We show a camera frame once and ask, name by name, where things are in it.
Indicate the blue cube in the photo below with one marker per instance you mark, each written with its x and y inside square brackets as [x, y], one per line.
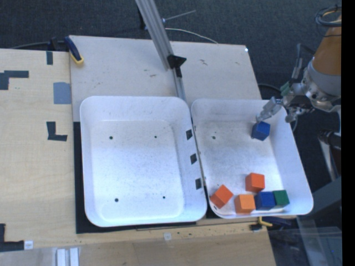
[260, 131]
[264, 201]

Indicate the dark orange cube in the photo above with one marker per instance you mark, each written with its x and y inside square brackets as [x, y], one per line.
[255, 182]
[221, 196]

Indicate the light orange cube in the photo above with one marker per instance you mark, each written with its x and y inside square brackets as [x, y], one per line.
[244, 204]

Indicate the white plastic tray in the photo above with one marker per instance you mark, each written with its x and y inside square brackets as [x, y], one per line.
[136, 165]
[230, 154]

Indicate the green cube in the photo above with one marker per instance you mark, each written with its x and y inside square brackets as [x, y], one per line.
[281, 198]

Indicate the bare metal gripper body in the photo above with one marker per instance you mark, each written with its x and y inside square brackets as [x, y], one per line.
[319, 100]

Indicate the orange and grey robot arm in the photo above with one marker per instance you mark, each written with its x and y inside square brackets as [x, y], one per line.
[329, 51]

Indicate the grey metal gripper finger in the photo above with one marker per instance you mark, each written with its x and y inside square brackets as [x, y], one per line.
[291, 115]
[270, 108]

